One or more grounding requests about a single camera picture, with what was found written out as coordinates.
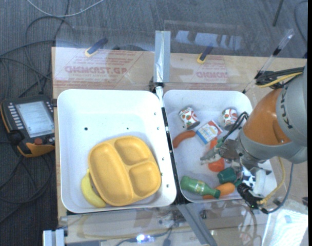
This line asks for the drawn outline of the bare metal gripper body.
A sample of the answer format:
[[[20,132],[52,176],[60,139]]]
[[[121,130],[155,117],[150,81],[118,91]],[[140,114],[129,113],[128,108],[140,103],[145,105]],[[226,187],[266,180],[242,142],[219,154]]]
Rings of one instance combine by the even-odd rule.
[[[225,159],[240,159],[244,156],[244,148],[239,139],[227,139],[221,145],[219,154]]]

